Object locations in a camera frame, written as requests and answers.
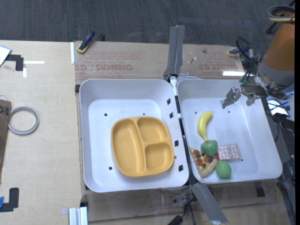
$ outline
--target ring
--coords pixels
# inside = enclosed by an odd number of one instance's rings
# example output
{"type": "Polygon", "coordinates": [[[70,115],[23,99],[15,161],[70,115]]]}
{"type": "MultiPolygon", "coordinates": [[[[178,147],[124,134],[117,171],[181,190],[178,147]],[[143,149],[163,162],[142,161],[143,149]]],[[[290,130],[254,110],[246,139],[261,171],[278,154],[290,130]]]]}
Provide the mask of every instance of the ring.
{"type": "Polygon", "coordinates": [[[28,135],[28,134],[33,133],[33,132],[37,129],[37,127],[38,127],[38,120],[39,120],[39,119],[38,119],[38,114],[37,114],[37,112],[36,112],[33,108],[31,108],[31,107],[26,107],[26,106],[23,106],[23,107],[16,107],[15,109],[13,109],[13,110],[10,112],[8,128],[9,128],[14,134],[17,134],[17,135],[28,135]],[[28,112],[32,113],[32,114],[35,116],[35,118],[36,118],[36,123],[35,123],[35,125],[34,125],[31,129],[29,129],[29,130],[27,130],[27,131],[18,131],[18,130],[14,129],[14,128],[10,125],[11,117],[12,117],[16,112],[18,112],[18,111],[28,111],[28,112]]]}

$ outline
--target banana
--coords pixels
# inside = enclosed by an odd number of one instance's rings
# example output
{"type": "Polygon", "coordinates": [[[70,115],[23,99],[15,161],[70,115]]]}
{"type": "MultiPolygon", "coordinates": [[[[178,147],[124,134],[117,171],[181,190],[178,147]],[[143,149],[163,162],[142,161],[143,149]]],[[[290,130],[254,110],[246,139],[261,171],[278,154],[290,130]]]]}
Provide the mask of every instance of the banana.
{"type": "Polygon", "coordinates": [[[197,123],[197,132],[203,137],[204,141],[207,142],[206,137],[206,124],[212,117],[212,111],[205,111],[201,114],[197,123]]]}

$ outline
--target green toy fruit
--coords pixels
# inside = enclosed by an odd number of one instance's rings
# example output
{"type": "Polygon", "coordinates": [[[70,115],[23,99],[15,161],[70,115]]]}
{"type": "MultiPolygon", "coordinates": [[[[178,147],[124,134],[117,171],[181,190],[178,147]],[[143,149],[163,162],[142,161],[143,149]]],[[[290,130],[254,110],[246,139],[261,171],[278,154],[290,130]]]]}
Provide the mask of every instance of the green toy fruit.
{"type": "Polygon", "coordinates": [[[214,156],[218,151],[218,143],[216,140],[208,140],[201,144],[201,151],[208,156],[214,156]]]}
{"type": "Polygon", "coordinates": [[[217,175],[220,178],[227,179],[231,175],[231,167],[228,162],[219,160],[216,165],[217,175]]]}

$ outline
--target table surface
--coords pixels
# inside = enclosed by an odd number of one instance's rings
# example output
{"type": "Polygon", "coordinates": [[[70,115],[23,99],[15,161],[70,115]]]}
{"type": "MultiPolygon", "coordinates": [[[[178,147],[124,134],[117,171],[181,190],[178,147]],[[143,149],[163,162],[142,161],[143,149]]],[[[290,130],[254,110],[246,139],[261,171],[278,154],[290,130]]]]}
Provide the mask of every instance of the table surface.
{"type": "MultiPolygon", "coordinates": [[[[28,64],[27,78],[15,70],[13,61],[0,68],[0,95],[12,108],[30,106],[38,115],[37,130],[26,136],[8,131],[0,196],[8,202],[9,189],[19,188],[19,205],[13,212],[0,213],[0,224],[68,224],[64,208],[79,207],[82,179],[75,88],[75,69],[71,46],[67,42],[0,41],[11,54],[28,64]]],[[[21,113],[12,125],[29,128],[32,116],[21,113]]],[[[282,195],[275,182],[274,199],[262,204],[223,208],[230,224],[289,224],[282,195]]],[[[92,224],[168,224],[176,214],[124,218],[92,224]]],[[[211,224],[205,213],[194,212],[197,224],[211,224]]],[[[184,217],[183,224],[192,224],[184,217]]]]}

